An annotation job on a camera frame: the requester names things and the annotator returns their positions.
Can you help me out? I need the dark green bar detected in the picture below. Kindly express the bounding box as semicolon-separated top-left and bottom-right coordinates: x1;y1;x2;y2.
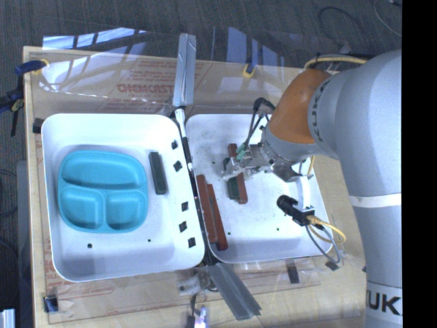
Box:
148;151;169;195
223;156;240;200

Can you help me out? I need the white plastic tray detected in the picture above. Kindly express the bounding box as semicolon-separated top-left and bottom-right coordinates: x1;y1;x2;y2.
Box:
40;113;206;284
184;113;334;264

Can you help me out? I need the black cylinder on white bracket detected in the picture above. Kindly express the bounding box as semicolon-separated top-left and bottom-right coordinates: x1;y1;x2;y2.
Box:
276;175;317;227

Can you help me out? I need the brown bar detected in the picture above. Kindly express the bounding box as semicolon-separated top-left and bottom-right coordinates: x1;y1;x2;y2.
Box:
227;143;249;205
206;183;229;251
195;174;219;245

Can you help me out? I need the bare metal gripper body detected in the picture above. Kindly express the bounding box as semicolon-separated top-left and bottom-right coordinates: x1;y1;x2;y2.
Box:
242;143;305;184

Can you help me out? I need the blue divided plate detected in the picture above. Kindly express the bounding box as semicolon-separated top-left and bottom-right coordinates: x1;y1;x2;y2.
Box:
57;150;149;234

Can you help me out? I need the brown cardboard board red print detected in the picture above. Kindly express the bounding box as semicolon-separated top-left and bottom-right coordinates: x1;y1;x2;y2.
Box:
29;51;363;325

